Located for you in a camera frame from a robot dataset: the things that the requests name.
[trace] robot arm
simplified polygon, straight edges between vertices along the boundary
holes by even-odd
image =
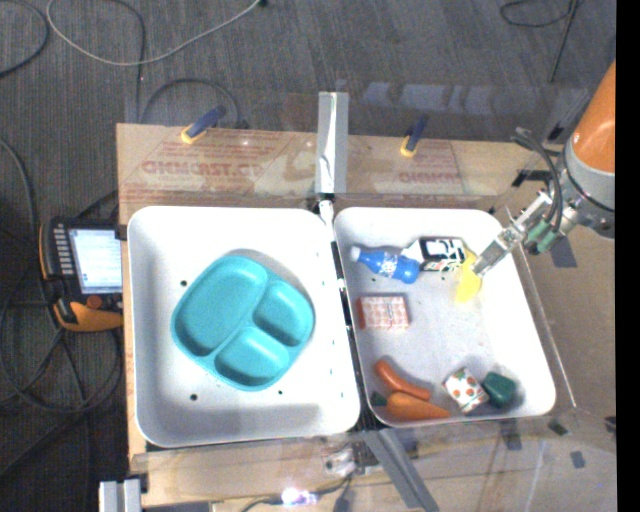
[[[526,133],[517,140],[543,153],[553,174],[550,193],[540,192],[478,256],[472,270],[483,276],[519,243],[531,254],[551,249],[578,224],[615,238],[616,63],[609,67],[582,119],[553,164]]]

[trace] light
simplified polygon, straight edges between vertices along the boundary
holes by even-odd
[[[309,491],[299,491],[294,487],[288,487],[280,495],[282,504],[285,507],[293,505],[315,505],[318,503],[318,497]]]

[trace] screen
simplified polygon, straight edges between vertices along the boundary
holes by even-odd
[[[121,293],[120,240],[114,231],[72,228],[69,239],[82,293]]]

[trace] sausage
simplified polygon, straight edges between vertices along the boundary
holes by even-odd
[[[446,409],[402,391],[394,391],[389,395],[387,412],[398,420],[406,421],[449,418],[451,416],[451,413]]]
[[[376,375],[380,377],[389,389],[392,391],[402,391],[408,395],[415,396],[421,400],[428,401],[431,398],[431,392],[426,388],[421,388],[400,377],[391,365],[384,359],[378,359],[373,369]]]

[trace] teal divided plate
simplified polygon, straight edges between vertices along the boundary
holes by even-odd
[[[291,367],[313,330],[309,301],[245,256],[224,256],[189,286],[171,317],[175,343],[231,386],[259,391]]]

